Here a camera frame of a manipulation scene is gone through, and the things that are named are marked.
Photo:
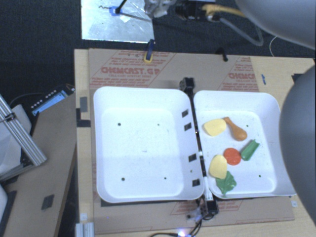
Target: metal plate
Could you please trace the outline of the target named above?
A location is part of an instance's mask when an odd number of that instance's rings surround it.
[[[81,27],[84,40],[147,43],[154,38],[151,19],[145,14],[144,0],[127,0],[123,15],[112,15],[110,7],[123,0],[81,0]]]

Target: white plastic container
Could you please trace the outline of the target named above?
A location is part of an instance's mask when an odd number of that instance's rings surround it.
[[[237,186],[219,198],[255,198],[295,194],[278,142],[279,108],[265,93],[201,91],[194,99],[205,168],[228,147],[240,150],[248,139],[260,147],[248,162],[229,166]],[[102,87],[94,94],[97,190],[112,203],[188,200],[204,191],[190,100],[175,89]],[[230,129],[210,137],[201,126],[229,116],[244,128],[244,142]]]

